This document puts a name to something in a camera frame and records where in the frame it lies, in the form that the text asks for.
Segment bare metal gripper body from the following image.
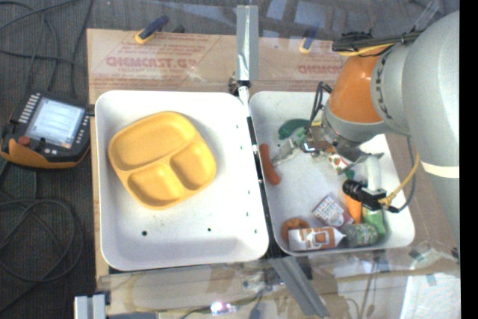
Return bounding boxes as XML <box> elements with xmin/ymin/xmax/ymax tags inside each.
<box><xmin>298</xmin><ymin>125</ymin><xmax>340</xmax><ymax>158</ymax></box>

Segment light green bottle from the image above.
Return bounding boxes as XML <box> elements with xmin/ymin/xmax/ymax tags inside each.
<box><xmin>361</xmin><ymin>208</ymin><xmax>388</xmax><ymax>237</ymax></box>

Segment white can with red print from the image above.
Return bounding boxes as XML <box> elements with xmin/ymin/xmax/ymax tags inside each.
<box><xmin>327</xmin><ymin>152</ymin><xmax>353</xmax><ymax>176</ymax></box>

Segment white plastic tray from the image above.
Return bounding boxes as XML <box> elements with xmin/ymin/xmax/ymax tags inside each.
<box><xmin>249</xmin><ymin>90</ymin><xmax>417</xmax><ymax>257</ymax></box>
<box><xmin>94</xmin><ymin>90</ymin><xmax>270</xmax><ymax>273</ymax></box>

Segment red-brown toy sausage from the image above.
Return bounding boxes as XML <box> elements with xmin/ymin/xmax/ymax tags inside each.
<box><xmin>258</xmin><ymin>143</ymin><xmax>282</xmax><ymax>187</ymax></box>

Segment orange toy carrot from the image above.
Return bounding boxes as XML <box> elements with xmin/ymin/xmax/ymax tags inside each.
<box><xmin>344</xmin><ymin>193</ymin><xmax>364</xmax><ymax>225</ymax></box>

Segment yellow divided plate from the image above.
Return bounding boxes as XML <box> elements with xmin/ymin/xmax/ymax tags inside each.
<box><xmin>108</xmin><ymin>111</ymin><xmax>218</xmax><ymax>211</ymax></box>

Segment dark green toy vegetable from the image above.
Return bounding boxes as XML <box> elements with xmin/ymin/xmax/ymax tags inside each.
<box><xmin>278</xmin><ymin>118</ymin><xmax>311</xmax><ymax>140</ymax></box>

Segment black cylinder on white bracket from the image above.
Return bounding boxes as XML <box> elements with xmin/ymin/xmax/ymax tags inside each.
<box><xmin>341</xmin><ymin>155</ymin><xmax>388</xmax><ymax>212</ymax></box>

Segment brown cardboard board red print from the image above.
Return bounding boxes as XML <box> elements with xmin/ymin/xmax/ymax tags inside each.
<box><xmin>86</xmin><ymin>28</ymin><xmax>455</xmax><ymax>317</ymax></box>

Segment white and pink carton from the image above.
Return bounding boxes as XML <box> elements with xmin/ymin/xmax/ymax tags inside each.
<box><xmin>311</xmin><ymin>193</ymin><xmax>355</xmax><ymax>229</ymax></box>

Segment brown toy doughnut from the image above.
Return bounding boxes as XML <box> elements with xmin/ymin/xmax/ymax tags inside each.
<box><xmin>280</xmin><ymin>217</ymin><xmax>311</xmax><ymax>242</ymax></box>

